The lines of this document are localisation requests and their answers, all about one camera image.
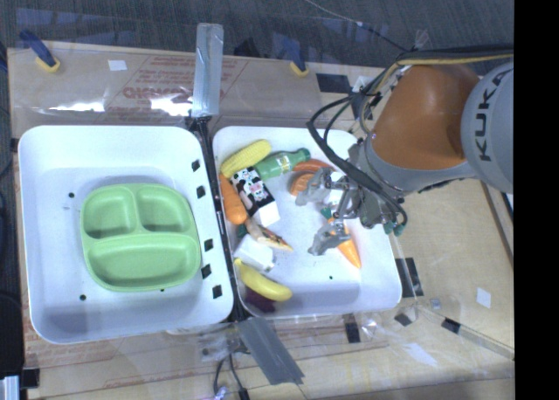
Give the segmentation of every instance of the green divided plate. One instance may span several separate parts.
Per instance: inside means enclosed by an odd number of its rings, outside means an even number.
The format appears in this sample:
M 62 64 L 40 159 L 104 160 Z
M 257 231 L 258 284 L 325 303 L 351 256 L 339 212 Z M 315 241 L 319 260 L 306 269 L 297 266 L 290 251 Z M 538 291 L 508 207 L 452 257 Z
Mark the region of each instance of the green divided plate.
M 83 203 L 80 228 L 87 269 L 109 290 L 179 285 L 200 267 L 190 205 L 162 184 L 115 184 L 94 190 Z

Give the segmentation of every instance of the toy bottle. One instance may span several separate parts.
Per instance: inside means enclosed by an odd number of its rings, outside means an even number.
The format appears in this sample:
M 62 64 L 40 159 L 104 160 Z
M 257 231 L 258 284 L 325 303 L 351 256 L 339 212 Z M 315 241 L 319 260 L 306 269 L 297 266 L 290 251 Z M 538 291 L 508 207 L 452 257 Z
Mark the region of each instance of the toy bottle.
M 310 158 L 310 152 L 306 148 L 300 148 L 295 152 L 274 153 L 254 164 L 254 168 L 262 181 L 265 181 L 290 171 L 299 162 L 308 161 Z

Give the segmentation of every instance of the toy banana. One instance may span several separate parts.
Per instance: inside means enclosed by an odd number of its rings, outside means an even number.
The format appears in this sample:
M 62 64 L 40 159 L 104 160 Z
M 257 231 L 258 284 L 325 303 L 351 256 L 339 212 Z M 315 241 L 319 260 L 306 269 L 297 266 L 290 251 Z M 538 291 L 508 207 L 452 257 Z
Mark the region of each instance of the toy banana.
M 293 292 L 289 288 L 268 279 L 254 268 L 245 265 L 241 262 L 241 259 L 235 259 L 234 263 L 238 268 L 243 283 L 254 292 L 269 300 L 277 300 L 279 302 L 288 300 L 293 296 Z

